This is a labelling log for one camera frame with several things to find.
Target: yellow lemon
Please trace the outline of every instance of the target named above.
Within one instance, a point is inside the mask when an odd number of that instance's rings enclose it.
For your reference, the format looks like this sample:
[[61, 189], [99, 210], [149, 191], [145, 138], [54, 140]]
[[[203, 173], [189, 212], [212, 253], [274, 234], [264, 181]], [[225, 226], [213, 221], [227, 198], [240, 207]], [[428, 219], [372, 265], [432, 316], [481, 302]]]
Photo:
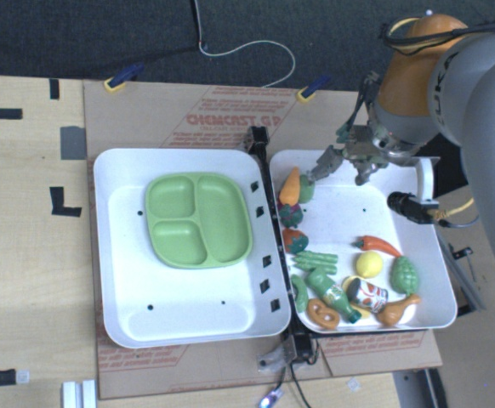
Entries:
[[362, 278], [373, 278], [384, 267], [382, 256], [376, 251], [366, 251], [356, 261], [356, 271]]

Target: toy bottle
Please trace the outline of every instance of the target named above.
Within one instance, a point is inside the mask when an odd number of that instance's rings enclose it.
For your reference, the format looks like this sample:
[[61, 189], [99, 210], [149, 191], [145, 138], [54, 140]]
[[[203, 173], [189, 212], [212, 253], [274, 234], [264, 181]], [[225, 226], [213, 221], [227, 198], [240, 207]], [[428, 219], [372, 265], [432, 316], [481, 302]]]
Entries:
[[324, 303], [343, 314], [350, 323], [356, 323], [361, 318], [361, 313], [351, 307], [344, 289], [331, 280], [322, 269], [312, 270], [305, 282]]

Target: blue clip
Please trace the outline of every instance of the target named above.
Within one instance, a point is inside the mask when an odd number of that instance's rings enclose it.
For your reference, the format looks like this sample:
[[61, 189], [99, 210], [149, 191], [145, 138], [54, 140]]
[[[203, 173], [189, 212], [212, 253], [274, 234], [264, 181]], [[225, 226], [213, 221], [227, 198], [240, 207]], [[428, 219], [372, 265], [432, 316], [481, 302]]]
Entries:
[[133, 80], [144, 70], [144, 64], [133, 64], [120, 70], [114, 77], [104, 82], [104, 88], [108, 92], [116, 92], [124, 87], [125, 82]]
[[300, 101], [301, 103], [308, 103], [316, 93], [316, 90], [323, 88], [330, 81], [331, 81], [331, 77], [329, 76], [321, 76], [317, 78], [306, 88], [303, 88], [297, 92], [296, 95], [297, 100]]

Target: cardboard sheet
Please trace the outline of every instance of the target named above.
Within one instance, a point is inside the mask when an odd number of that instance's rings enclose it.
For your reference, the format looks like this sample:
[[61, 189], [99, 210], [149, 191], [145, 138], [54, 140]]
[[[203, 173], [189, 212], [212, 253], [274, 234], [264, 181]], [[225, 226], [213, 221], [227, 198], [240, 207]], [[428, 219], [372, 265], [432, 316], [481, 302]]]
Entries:
[[[350, 116], [356, 93], [321, 91], [300, 104], [292, 89], [235, 88], [131, 82], [107, 93], [102, 82], [84, 82], [91, 237], [97, 310], [100, 398], [164, 394], [207, 388], [274, 383], [257, 356], [279, 336], [164, 348], [116, 346], [102, 322], [100, 270], [94, 211], [94, 159], [111, 148], [236, 148], [250, 126], [265, 126], [267, 153], [323, 150]], [[366, 120], [362, 110], [357, 119]], [[315, 365], [302, 365], [299, 379], [344, 377], [441, 365], [432, 331], [354, 335], [320, 341]]]

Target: toy donut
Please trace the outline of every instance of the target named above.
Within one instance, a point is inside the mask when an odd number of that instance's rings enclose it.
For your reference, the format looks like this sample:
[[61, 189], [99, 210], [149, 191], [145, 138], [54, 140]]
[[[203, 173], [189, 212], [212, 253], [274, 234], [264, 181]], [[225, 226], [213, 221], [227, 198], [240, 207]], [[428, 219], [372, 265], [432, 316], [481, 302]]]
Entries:
[[314, 323], [328, 330], [335, 329], [340, 322], [339, 313], [330, 309], [321, 299], [312, 298], [308, 301], [306, 314]]

